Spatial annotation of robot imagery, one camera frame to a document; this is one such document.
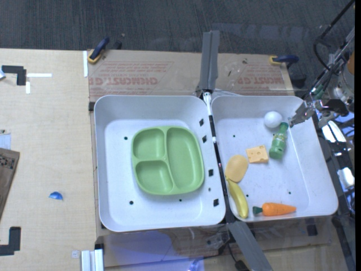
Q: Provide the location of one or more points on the thin black and white rod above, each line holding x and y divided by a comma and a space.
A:
216, 145

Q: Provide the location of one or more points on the small blue piece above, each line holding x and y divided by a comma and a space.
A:
56, 196

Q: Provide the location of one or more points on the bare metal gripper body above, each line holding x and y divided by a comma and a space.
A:
335, 106

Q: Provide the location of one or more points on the green divided plate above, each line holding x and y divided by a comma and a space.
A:
180, 157

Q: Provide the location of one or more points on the brown paper packet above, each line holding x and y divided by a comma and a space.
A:
6, 174

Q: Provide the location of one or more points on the white plastic tray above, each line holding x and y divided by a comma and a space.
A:
118, 179
299, 174

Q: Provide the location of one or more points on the yellow cheese wedge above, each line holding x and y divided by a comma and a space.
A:
257, 154

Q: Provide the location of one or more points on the orange carrot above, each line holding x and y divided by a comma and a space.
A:
277, 209

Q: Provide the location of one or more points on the brown cardboard board red print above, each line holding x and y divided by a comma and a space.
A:
158, 75

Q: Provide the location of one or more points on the white egg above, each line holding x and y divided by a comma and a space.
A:
273, 119

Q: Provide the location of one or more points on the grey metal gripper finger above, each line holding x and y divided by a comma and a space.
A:
299, 120
301, 109

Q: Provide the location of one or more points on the green plastic bottle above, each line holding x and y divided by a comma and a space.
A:
278, 145

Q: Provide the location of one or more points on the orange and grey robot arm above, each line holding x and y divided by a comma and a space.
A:
351, 63

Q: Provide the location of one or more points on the pale yellow potato chip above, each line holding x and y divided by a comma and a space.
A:
237, 168

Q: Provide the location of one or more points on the yellow banana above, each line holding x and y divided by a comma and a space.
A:
239, 199

